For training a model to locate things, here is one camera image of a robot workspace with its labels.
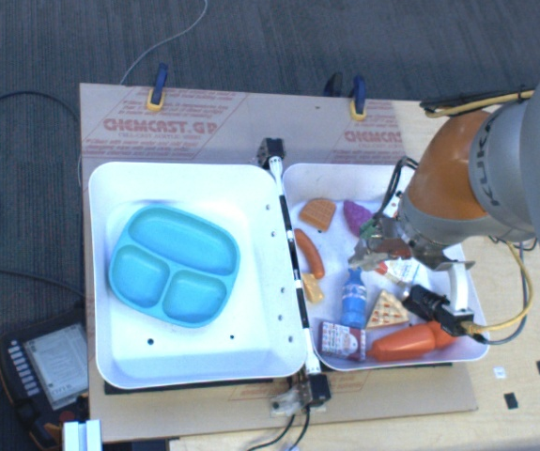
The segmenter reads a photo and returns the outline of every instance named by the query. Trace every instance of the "blue clamp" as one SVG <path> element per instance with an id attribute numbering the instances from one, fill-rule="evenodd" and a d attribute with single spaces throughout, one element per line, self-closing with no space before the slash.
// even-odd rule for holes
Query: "blue clamp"
<path id="1" fill-rule="evenodd" d="M 364 120 L 365 113 L 365 80 L 361 75 L 356 75 L 353 79 L 353 90 L 351 91 L 352 97 L 350 109 L 351 116 L 355 120 Z"/>
<path id="2" fill-rule="evenodd" d="M 159 112 L 162 109 L 163 102 L 165 101 L 165 93 L 163 92 L 163 88 L 165 87 L 165 82 L 167 81 L 167 72 L 167 66 L 160 62 L 159 69 L 157 70 L 157 81 L 155 82 L 155 87 L 151 88 L 150 92 L 148 92 L 148 110 Z"/>

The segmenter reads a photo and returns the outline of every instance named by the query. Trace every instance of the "robotic arm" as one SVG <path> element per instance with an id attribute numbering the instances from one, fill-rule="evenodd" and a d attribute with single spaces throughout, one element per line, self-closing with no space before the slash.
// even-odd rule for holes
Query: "robotic arm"
<path id="1" fill-rule="evenodd" d="M 449 118 L 418 163 L 396 216 L 374 220 L 349 265 L 370 270 L 385 258 L 414 257 L 447 271 L 449 300 L 413 288 L 409 305 L 461 335 L 459 323 L 472 318 L 466 269 L 473 263 L 452 261 L 443 251 L 471 236 L 537 238 L 540 245 L 540 83 L 529 99 L 513 99 L 492 114 Z"/>

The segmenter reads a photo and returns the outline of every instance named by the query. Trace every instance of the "toy water bottle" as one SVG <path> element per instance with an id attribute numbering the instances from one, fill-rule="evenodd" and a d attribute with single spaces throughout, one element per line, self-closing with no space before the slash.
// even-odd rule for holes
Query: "toy water bottle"
<path id="1" fill-rule="evenodd" d="M 341 324 L 358 329 L 365 326 L 365 303 L 367 289 L 362 282 L 362 268 L 348 270 L 348 279 L 343 285 L 343 315 Z"/>

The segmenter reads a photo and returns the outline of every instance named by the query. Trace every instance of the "blue plate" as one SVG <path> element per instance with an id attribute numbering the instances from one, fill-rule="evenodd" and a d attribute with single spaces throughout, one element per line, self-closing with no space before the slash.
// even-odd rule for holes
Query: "blue plate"
<path id="1" fill-rule="evenodd" d="M 117 241 L 109 281 L 123 303 L 185 327 L 216 319 L 239 271 L 234 238 L 205 219 L 164 205 L 130 218 Z"/>

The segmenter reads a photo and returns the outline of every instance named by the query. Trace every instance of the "yellow cable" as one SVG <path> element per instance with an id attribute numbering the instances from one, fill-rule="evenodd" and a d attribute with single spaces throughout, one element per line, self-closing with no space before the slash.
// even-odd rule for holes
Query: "yellow cable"
<path id="1" fill-rule="evenodd" d="M 529 276 L 529 272 L 526 269 L 524 262 L 522 262 L 522 259 L 520 258 L 519 254 L 514 249 L 514 246 L 510 242 L 506 242 L 506 244 L 510 252 L 512 253 L 512 256 L 514 256 L 514 259 L 516 260 L 517 265 L 520 267 L 520 271 L 522 272 L 524 279 L 526 279 L 526 286 L 527 286 L 527 293 L 528 293 L 528 299 L 527 299 L 526 305 L 515 318 L 508 319 L 507 321 L 504 321 L 500 324 L 492 324 L 490 326 L 481 326 L 480 324 L 475 324 L 471 320 L 461 322 L 460 323 L 461 326 L 466 330 L 468 334 L 481 334 L 481 333 L 486 333 L 489 331 L 499 331 L 501 329 L 510 327 L 520 322 L 531 310 L 532 297 L 533 297 L 531 277 Z"/>
<path id="2" fill-rule="evenodd" d="M 457 114 L 461 114 L 463 112 L 469 112 L 472 110 L 482 109 L 490 105 L 507 103 L 509 101 L 515 101 L 518 99 L 529 99 L 530 97 L 532 97 L 533 93 L 534 93 L 534 90 L 526 90 L 524 92 L 520 92 L 516 94 L 501 95 L 500 97 L 493 97 L 491 99 L 484 99 L 482 101 L 473 101 L 470 103 L 465 103 L 463 105 L 458 105 L 457 107 L 445 107 L 443 110 L 438 110 L 434 112 L 426 110 L 425 114 L 427 117 L 430 117 L 430 118 L 454 116 Z"/>

